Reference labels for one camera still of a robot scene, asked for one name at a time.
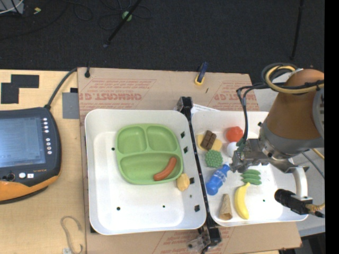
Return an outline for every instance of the green plate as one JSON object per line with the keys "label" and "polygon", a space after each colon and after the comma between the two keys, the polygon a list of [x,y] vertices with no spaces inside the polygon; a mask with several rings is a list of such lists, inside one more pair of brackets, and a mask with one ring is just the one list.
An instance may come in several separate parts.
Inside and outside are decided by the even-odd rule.
{"label": "green plate", "polygon": [[[160,124],[133,124],[121,128],[115,140],[120,173],[132,184],[161,184],[177,179],[183,171],[178,140],[171,129]],[[177,162],[163,180],[153,175],[162,171],[171,157]]]}

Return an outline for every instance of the toy banana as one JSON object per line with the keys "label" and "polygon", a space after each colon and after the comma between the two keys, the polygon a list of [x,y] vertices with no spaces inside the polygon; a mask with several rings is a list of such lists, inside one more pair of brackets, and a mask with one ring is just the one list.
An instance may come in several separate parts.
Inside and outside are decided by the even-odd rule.
{"label": "toy banana", "polygon": [[235,210],[237,211],[238,215],[243,219],[249,218],[249,213],[245,204],[245,196],[246,196],[246,190],[250,183],[246,183],[243,186],[240,186],[235,191],[234,196],[234,204],[235,204]]}

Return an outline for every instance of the blue bottle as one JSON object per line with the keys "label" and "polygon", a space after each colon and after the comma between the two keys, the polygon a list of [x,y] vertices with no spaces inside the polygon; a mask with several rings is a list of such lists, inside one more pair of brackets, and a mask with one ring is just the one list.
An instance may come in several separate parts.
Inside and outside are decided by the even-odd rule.
{"label": "blue bottle", "polygon": [[213,173],[208,183],[206,183],[207,194],[214,196],[218,192],[219,188],[226,181],[227,171],[229,170],[229,166],[227,164],[223,164],[221,168]]}

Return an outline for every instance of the dark floor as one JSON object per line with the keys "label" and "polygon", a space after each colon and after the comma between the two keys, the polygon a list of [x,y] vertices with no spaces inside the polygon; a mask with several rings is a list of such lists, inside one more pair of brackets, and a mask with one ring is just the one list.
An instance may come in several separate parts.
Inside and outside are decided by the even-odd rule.
{"label": "dark floor", "polygon": [[[0,14],[0,68],[92,67],[248,73],[272,63],[324,71],[325,0],[24,0]],[[290,60],[298,14],[300,33]]]}

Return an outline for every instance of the red tomato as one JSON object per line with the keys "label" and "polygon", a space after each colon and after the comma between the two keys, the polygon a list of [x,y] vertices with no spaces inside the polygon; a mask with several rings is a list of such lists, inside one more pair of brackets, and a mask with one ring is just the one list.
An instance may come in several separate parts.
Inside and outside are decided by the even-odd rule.
{"label": "red tomato", "polygon": [[227,130],[226,139],[229,142],[238,142],[244,135],[244,131],[239,127],[231,127]]}

